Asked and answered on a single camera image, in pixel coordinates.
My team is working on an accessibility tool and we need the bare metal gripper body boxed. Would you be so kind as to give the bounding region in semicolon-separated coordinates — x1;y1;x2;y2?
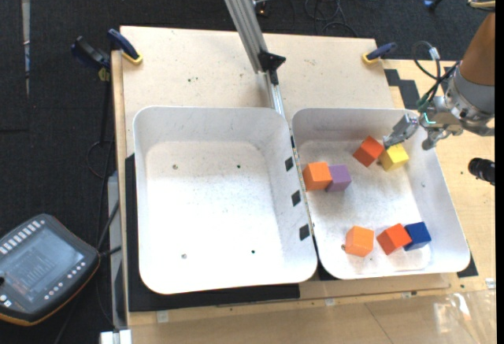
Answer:
419;95;496;138

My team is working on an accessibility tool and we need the yellow cube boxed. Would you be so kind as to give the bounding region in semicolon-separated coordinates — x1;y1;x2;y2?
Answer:
378;142;410;172

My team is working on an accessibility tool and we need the dark orange cube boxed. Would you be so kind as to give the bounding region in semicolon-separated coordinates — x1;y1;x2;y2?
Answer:
352;135;385;168
376;223;413;257

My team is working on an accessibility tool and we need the white plastic tray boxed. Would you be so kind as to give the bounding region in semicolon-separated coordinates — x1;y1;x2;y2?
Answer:
291;107;472;281
132;105;319;295

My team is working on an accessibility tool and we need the purple cube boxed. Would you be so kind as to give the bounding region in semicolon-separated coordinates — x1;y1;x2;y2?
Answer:
325;164;353;193

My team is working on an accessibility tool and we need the blue cube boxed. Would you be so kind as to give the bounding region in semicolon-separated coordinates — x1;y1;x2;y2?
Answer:
402;220;433;252

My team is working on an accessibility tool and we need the pale wood board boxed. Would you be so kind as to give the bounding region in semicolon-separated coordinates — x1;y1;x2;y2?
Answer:
119;24;452;313

